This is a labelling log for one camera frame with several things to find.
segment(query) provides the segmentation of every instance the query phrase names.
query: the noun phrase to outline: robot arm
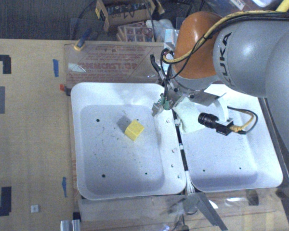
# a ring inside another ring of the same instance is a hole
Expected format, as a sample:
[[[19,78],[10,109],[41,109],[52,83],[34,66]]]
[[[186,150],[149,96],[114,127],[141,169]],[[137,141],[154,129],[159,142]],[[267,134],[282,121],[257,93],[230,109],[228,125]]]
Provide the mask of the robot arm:
[[[288,13],[239,12],[220,18],[197,12],[180,28],[174,59],[161,57],[171,68],[168,77],[162,75],[166,109],[184,97],[210,105],[217,97],[204,90],[219,80],[233,90],[267,98],[289,149]],[[155,110],[162,107],[163,102],[155,104]]]

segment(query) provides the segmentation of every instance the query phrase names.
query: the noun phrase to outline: wire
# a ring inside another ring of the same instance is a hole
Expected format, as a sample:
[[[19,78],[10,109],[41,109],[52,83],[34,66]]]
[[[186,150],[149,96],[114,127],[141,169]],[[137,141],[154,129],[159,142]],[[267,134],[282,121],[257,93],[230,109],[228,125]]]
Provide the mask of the wire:
[[[191,54],[195,53],[208,39],[212,38],[213,34],[220,31],[223,26],[229,25],[229,23],[226,24],[226,22],[238,22],[240,21],[240,18],[250,19],[252,16],[257,16],[258,20],[265,18],[268,15],[274,15],[278,17],[278,19],[281,19],[282,17],[289,19],[289,14],[283,13],[283,12],[277,12],[277,11],[264,11],[264,10],[256,10],[256,11],[246,11],[246,12],[236,12],[232,13],[230,15],[225,16],[224,18],[220,19],[217,23],[215,23],[201,38],[197,41],[193,49],[191,49],[189,52],[184,54],[183,56],[180,56],[175,59],[167,59],[165,56],[163,57],[163,61],[168,64],[178,63],[183,61],[184,59],[190,57]]]
[[[193,47],[193,49],[192,50],[194,50],[195,49],[195,47],[197,46],[197,44],[198,44],[198,42],[200,41],[200,39],[196,42],[196,44],[194,45],[194,47]],[[186,67],[186,65],[187,65],[187,63],[188,63],[188,61],[189,61],[189,59],[191,58],[191,56],[192,56],[192,53],[191,54],[189,54],[189,56],[187,57],[187,59],[186,59],[186,61],[185,61],[185,63],[183,64],[183,66],[182,66],[182,68],[173,76],[173,77],[171,77],[171,79],[174,79],[174,78],[176,78],[184,69],[185,69],[185,67]]]
[[[97,1],[97,0],[93,0],[91,3],[89,3],[89,4],[87,5],[87,7],[85,7],[85,8],[82,10],[82,12],[79,14],[78,19],[83,18],[83,16],[85,15],[87,9],[90,8],[93,4],[95,4],[96,1]],[[153,18],[152,18],[152,14],[151,14],[151,11],[150,11],[149,6],[148,6],[148,2],[145,1],[145,0],[141,0],[141,1],[145,4],[146,10],[148,11],[148,14],[149,14],[149,17],[150,17],[150,20],[151,20],[151,23],[152,23],[152,33],[153,33],[153,39],[154,39],[155,30],[154,30]],[[76,24],[75,24],[75,26],[74,26],[73,33],[72,33],[72,36],[71,36],[71,40],[74,39],[74,36],[75,36],[76,30],[77,30],[77,27],[78,27],[78,20],[76,21]]]
[[[162,71],[163,71],[163,73],[164,73],[165,76],[166,76],[166,73],[165,73],[164,68],[163,68],[163,55],[164,55],[164,53],[167,52],[167,51],[168,51],[167,48],[163,49],[162,52],[160,53],[160,58],[159,58],[160,68],[162,69]]]
[[[242,112],[242,113],[245,113],[245,114],[248,114],[251,116],[251,118],[248,120],[247,123],[245,123],[244,125],[242,126],[236,126],[236,125],[232,125],[230,127],[230,129],[233,131],[233,132],[236,132],[238,134],[247,134],[249,133],[250,131],[252,131],[254,129],[254,127],[256,126],[257,122],[258,122],[258,116],[255,112],[251,111],[251,110],[246,110],[246,109],[237,109],[237,108],[233,108],[233,107],[230,107],[230,106],[227,106],[228,109],[231,109],[231,110],[235,110],[235,111],[239,111],[239,112]],[[256,118],[254,124],[251,126],[251,128],[247,131],[243,131],[244,128],[246,128],[251,122],[252,120],[254,119],[254,117]]]

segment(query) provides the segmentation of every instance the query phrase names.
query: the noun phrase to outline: yellow handle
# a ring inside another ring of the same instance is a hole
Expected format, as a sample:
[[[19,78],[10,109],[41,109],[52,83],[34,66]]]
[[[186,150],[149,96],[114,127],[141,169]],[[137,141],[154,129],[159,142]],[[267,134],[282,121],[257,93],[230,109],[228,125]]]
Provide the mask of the yellow handle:
[[[289,0],[283,0],[276,11],[287,12],[289,9]]]

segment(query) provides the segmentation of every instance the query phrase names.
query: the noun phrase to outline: yellow cube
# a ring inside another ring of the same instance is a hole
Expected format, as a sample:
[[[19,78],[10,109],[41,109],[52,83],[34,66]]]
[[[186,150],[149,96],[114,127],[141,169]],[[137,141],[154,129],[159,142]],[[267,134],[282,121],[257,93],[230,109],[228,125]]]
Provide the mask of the yellow cube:
[[[124,134],[129,137],[132,141],[135,141],[138,136],[144,130],[144,126],[141,125],[137,120],[133,120],[129,126],[125,129]]]

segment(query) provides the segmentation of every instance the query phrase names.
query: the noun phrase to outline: yellow cable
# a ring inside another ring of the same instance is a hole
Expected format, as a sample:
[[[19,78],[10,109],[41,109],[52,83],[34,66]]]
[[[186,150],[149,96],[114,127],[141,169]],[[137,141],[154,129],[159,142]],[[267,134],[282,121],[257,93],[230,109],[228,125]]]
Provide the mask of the yellow cable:
[[[250,115],[251,118],[248,120],[247,123],[245,123],[245,124],[242,125],[242,126],[232,125],[232,126],[230,127],[230,129],[231,129],[233,132],[235,132],[235,133],[237,133],[237,132],[239,132],[239,131],[242,131],[242,130],[243,130],[244,128],[246,128],[246,127],[252,122],[252,120],[254,119],[254,114],[253,114],[253,113],[250,113],[250,112],[248,112],[248,111],[240,111],[240,112]]]
[[[278,12],[287,12],[289,9],[289,0],[283,0],[279,7],[276,9]]]
[[[175,58],[175,59],[167,59],[166,56],[163,56],[163,60],[168,63],[168,64],[173,64],[173,63],[177,63],[177,62],[180,62],[184,59],[186,59],[190,54],[194,53],[195,51],[198,50],[198,48],[203,45],[205,43],[205,38],[207,38],[211,32],[213,30],[215,30],[219,25],[221,25],[222,23],[232,19],[232,18],[235,18],[237,16],[242,16],[244,14],[262,14],[262,13],[273,13],[273,12],[278,12],[278,11],[266,11],[266,10],[253,10],[253,11],[239,11],[239,12],[235,12],[235,13],[232,13],[232,14],[229,14],[227,16],[225,16],[224,18],[220,19],[217,23],[215,23],[204,35],[203,37],[198,41],[194,51],[192,52],[192,50],[190,50],[188,53],[184,54],[183,56],[180,56],[178,58]]]

